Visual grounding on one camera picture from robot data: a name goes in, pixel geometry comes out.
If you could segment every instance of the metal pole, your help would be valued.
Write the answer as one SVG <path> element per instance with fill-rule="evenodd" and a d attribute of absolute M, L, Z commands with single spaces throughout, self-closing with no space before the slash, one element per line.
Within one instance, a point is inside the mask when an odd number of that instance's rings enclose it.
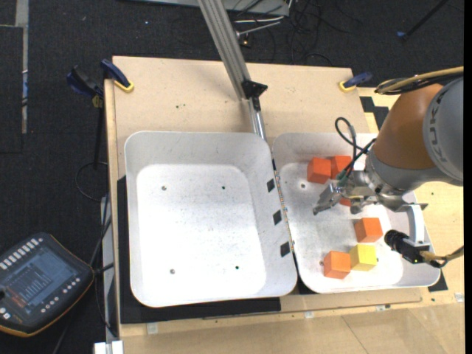
<path fill-rule="evenodd" d="M 228 72 L 229 79 L 236 91 L 236 95 L 240 100 L 245 100 L 248 103 L 252 130 L 266 140 L 266 130 L 260 109 L 254 108 L 252 98 L 247 98 L 243 90 L 243 82 L 251 81 L 251 76 L 246 67 L 243 54 L 237 42 L 236 32 L 229 20 L 228 13 L 221 0 L 198 0 L 198 3 L 221 60 Z"/>

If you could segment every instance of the black floor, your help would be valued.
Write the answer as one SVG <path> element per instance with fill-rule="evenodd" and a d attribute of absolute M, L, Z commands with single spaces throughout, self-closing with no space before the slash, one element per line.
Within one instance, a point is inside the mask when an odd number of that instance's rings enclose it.
<path fill-rule="evenodd" d="M 464 0 L 448 1 L 409 40 L 397 36 L 439 1 L 299 0 L 294 6 L 298 13 L 293 10 L 290 20 L 255 33 L 243 54 L 248 62 L 372 72 L 366 86 L 461 66 Z M 14 6 L 12 0 L 1 2 L 0 24 L 14 24 Z M 78 257 L 91 257 L 100 234 L 100 206 L 79 193 L 74 177 L 80 166 L 93 160 L 97 110 L 67 86 L 66 75 L 79 64 L 100 80 L 100 61 L 112 55 L 219 59 L 196 8 L 115 0 L 29 0 L 28 131 L 21 135 L 19 152 L 0 153 L 0 252 L 45 231 Z M 18 75 L 6 73 L 10 84 L 17 83 Z M 11 110 L 0 105 L 0 122 L 5 114 Z M 9 128 L 13 137 L 18 137 L 16 128 Z M 106 161 L 104 145 L 100 160 Z M 92 196 L 105 193 L 104 168 L 86 170 L 81 180 Z M 67 320 L 68 316 L 30 339 L 0 333 L 0 353 L 52 353 Z M 104 339 L 94 295 L 88 293 L 59 353 L 90 353 L 93 343 Z"/>

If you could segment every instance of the yellow cube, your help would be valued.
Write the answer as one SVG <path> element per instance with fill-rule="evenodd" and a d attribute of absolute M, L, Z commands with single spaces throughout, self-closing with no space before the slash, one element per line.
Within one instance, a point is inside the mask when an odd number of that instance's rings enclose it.
<path fill-rule="evenodd" d="M 377 254 L 373 245 L 357 244 L 349 251 L 351 269 L 369 271 L 377 265 Z"/>

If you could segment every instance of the yellow clamp pad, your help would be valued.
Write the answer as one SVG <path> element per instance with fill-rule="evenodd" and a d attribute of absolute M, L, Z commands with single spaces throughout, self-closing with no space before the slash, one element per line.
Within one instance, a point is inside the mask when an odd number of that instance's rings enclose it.
<path fill-rule="evenodd" d="M 345 87 L 344 87 L 344 83 L 345 83 L 345 81 L 341 81 L 341 82 L 339 83 L 339 88 L 340 88 L 344 93 L 347 93 L 347 92 L 349 92 L 349 91 L 353 91 L 353 90 L 355 89 L 355 87 L 356 87 L 356 85 L 354 85 L 354 86 L 350 86 L 349 88 L 345 88 Z"/>
<path fill-rule="evenodd" d="M 126 87 L 126 86 L 124 86 L 123 84 L 118 83 L 118 82 L 115 80 L 115 85 L 116 85 L 118 88 L 120 88 L 122 91 L 125 91 L 126 93 L 130 93 L 130 92 L 133 91 L 133 89 L 134 89 L 134 84 L 133 84 L 131 81 L 129 81 L 129 83 L 130 83 L 129 87 Z"/>

